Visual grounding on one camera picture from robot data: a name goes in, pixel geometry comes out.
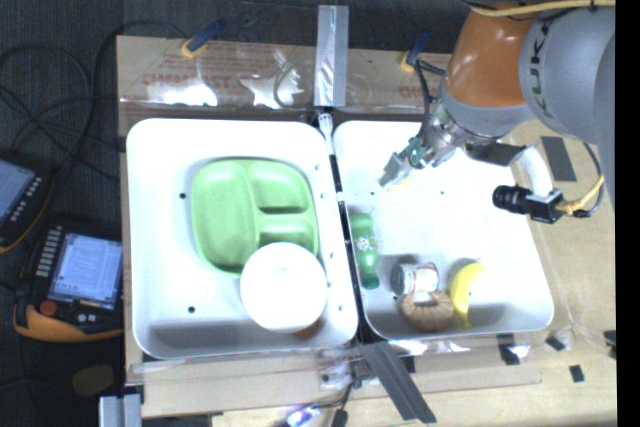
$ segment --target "metal bracket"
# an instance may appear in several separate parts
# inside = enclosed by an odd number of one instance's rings
[[[100,427],[142,427],[142,398],[138,393],[123,397],[100,397]]]
[[[500,357],[506,365],[519,365],[520,358],[516,351],[512,349],[516,346],[515,337],[512,333],[504,333],[496,336]]]
[[[344,106],[347,98],[348,7],[319,7],[317,41],[314,105]]]
[[[437,423],[409,371],[388,342],[364,344],[359,350],[380,379],[403,420],[418,419],[425,424]]]

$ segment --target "tin can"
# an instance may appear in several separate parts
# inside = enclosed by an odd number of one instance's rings
[[[398,295],[414,293],[415,302],[428,302],[438,289],[440,278],[433,263],[418,265],[397,263],[391,269],[391,290]]]

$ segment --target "yellow cable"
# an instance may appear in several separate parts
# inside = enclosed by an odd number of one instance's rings
[[[591,189],[589,189],[589,191],[584,196],[582,196],[582,198],[575,199],[572,201],[562,201],[558,203],[556,208],[558,210],[566,212],[568,215],[573,214],[576,210],[580,210],[582,207],[584,207],[587,204],[587,202],[598,192],[600,187],[602,187],[603,183],[604,183],[604,176],[599,175],[598,179],[596,180],[596,183],[593,184],[593,187],[591,187]]]
[[[616,7],[616,0],[561,0],[556,2],[543,2],[542,4],[532,4],[530,6],[519,6],[505,9],[487,9],[472,6],[471,10],[483,16],[515,16],[526,13],[538,13],[548,9],[567,9],[573,7]]]

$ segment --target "green bottle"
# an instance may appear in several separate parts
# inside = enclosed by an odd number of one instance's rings
[[[373,233],[373,218],[370,214],[356,213],[349,216],[353,252],[358,264],[360,282],[367,290],[380,286],[380,279],[376,274],[378,264],[378,242]]]

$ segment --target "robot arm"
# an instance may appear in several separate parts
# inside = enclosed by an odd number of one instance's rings
[[[523,121],[596,144],[615,208],[615,0],[463,0],[465,21],[436,98],[425,105],[419,133],[394,153],[379,183],[439,166],[461,148],[469,157],[509,165],[524,148],[501,143]],[[502,190],[494,204],[514,212],[532,191]],[[555,222],[563,199],[538,194]]]

